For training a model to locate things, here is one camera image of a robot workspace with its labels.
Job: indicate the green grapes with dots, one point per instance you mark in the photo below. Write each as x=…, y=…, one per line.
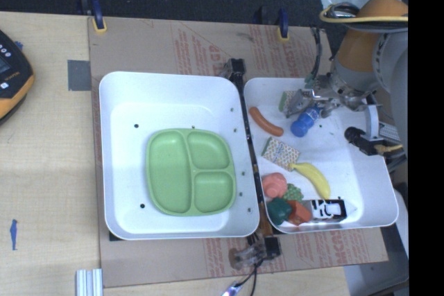
x=293, y=193

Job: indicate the black and white carton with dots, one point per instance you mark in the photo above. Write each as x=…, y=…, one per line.
x=327, y=209

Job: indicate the red orange toy food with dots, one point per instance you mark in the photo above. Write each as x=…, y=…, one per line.
x=299, y=213

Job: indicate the orange sausage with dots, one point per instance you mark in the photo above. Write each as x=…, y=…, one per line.
x=265, y=123

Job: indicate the brown cardboard board red print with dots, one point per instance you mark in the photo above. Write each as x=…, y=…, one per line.
x=156, y=45

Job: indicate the black cylinder on white bracket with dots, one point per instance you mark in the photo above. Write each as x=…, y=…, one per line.
x=354, y=136

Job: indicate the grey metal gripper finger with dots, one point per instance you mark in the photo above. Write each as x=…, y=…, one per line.
x=297, y=103
x=328, y=109

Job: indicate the pink doughnut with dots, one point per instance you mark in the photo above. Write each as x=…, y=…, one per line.
x=273, y=184

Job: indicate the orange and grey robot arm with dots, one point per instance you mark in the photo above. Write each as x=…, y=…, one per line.
x=359, y=48

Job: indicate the dark green broccoli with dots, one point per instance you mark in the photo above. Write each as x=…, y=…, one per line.
x=277, y=210

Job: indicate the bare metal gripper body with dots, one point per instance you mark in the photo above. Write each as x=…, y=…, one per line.
x=341, y=95

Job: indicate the green divided plate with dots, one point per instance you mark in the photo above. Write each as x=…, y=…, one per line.
x=170, y=170

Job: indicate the white plastic tray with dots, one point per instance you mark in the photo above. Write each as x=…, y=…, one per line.
x=132, y=163
x=347, y=176

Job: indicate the blue plastic bottle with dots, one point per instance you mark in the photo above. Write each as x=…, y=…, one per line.
x=301, y=124

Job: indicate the yellow banana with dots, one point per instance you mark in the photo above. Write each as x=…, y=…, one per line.
x=317, y=178

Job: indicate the white packet with coloured print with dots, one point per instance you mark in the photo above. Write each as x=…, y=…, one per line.
x=280, y=153

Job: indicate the green and white packet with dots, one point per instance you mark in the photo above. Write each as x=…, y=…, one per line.
x=284, y=101

